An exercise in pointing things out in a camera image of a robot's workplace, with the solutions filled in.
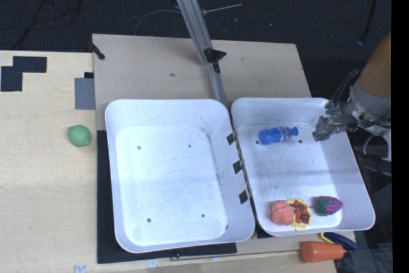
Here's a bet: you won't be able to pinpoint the orange carrot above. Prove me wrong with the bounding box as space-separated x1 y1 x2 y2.
300 240 348 263

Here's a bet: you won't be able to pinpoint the blue plastic bottle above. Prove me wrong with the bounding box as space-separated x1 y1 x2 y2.
258 125 300 146

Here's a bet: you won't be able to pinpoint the yellow pizza slice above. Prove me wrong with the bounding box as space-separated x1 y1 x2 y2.
286 198 313 230

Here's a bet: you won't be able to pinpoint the pale brown flat board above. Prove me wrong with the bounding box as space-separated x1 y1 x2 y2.
91 33 357 270

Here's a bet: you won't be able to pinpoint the black cylinder on white bracket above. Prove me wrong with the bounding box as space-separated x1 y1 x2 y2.
364 128 392 177

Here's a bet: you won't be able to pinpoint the purple grapes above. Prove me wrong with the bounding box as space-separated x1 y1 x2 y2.
314 195 344 217

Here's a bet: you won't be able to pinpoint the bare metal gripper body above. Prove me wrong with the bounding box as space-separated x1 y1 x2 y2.
328 102 392 136

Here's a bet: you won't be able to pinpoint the green ball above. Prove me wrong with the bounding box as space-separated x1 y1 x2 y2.
67 124 92 148

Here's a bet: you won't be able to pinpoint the white plastic tray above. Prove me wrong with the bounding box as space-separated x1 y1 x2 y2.
104 98 257 254
230 97 376 238

